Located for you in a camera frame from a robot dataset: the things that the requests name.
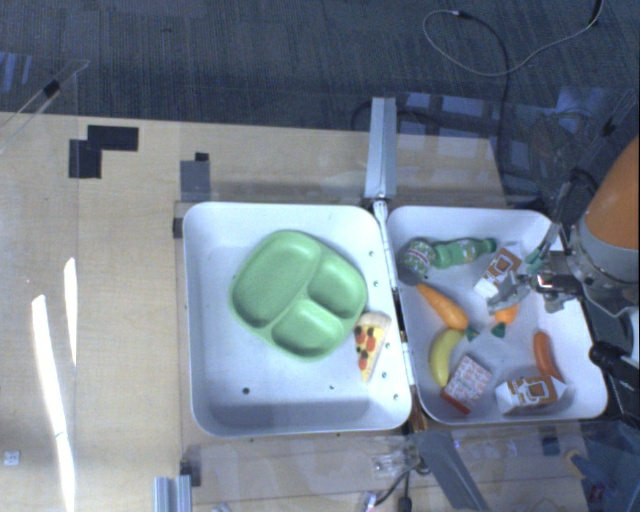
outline green bottle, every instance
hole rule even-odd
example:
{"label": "green bottle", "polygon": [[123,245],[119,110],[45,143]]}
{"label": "green bottle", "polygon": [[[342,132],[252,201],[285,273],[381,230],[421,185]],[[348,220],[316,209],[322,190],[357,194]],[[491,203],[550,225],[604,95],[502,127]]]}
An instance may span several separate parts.
{"label": "green bottle", "polygon": [[464,265],[476,260],[482,254],[491,254],[497,249],[493,238],[477,240],[474,238],[462,238],[452,242],[444,242],[432,245],[436,252],[436,260],[433,266],[436,268],[449,268],[453,265]]}

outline toy pizza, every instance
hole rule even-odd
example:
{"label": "toy pizza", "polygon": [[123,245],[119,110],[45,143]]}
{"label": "toy pizza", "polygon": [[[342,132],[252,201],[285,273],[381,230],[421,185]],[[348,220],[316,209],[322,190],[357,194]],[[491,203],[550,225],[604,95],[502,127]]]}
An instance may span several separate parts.
{"label": "toy pizza", "polygon": [[358,367],[364,382],[371,378],[390,325],[391,318],[382,313],[365,313],[356,322],[354,334]]}

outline yellow banana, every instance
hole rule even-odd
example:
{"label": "yellow banana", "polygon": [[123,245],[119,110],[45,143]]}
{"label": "yellow banana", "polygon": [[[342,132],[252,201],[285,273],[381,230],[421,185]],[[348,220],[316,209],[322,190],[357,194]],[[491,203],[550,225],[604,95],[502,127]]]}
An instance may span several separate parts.
{"label": "yellow banana", "polygon": [[433,380],[440,387],[445,387],[449,381],[449,358],[451,351],[464,335],[463,331],[447,329],[441,333],[431,345],[429,354],[429,368]]}

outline metal bar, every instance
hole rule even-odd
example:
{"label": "metal bar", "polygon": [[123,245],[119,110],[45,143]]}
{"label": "metal bar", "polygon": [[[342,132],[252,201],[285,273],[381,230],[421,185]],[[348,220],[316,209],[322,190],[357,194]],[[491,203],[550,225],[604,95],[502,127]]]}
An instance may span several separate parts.
{"label": "metal bar", "polygon": [[373,98],[366,199],[391,199],[396,195],[396,125],[395,98]]}
{"label": "metal bar", "polygon": [[153,482],[154,512],[192,512],[191,477],[157,477]]}

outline orange carrot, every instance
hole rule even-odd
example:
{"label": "orange carrot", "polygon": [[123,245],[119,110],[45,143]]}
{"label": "orange carrot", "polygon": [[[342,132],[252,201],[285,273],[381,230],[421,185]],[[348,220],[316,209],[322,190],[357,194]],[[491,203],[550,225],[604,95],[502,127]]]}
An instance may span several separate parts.
{"label": "orange carrot", "polygon": [[453,302],[437,290],[424,283],[417,285],[420,294],[427,300],[436,313],[442,318],[445,324],[451,329],[464,331],[469,326],[469,318],[466,313]]}
{"label": "orange carrot", "polygon": [[500,311],[495,312],[495,317],[498,323],[502,323],[505,325],[512,324],[513,321],[518,316],[518,303],[516,302],[513,306],[510,306],[506,309],[501,309]]}
{"label": "orange carrot", "polygon": [[564,382],[560,372],[553,363],[551,355],[551,340],[546,332],[538,331],[533,336],[533,354],[536,357],[538,371],[542,375],[551,375],[561,382]]}

